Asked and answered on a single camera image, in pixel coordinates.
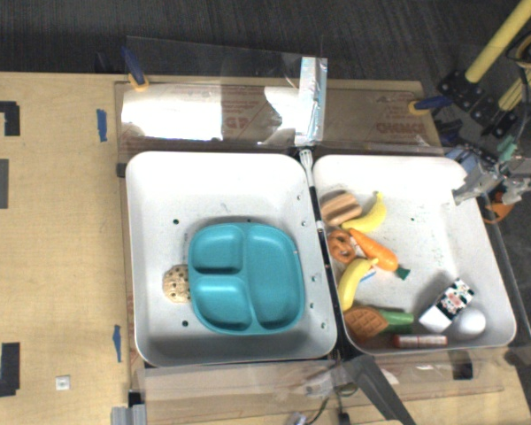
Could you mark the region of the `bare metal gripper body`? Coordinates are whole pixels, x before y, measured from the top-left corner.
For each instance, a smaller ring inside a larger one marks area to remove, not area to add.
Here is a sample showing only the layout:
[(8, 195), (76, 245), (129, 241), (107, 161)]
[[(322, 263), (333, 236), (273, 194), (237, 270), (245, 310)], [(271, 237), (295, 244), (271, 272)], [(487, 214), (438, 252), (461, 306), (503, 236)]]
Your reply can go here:
[(531, 191), (531, 157), (514, 157), (499, 167), (505, 192)]

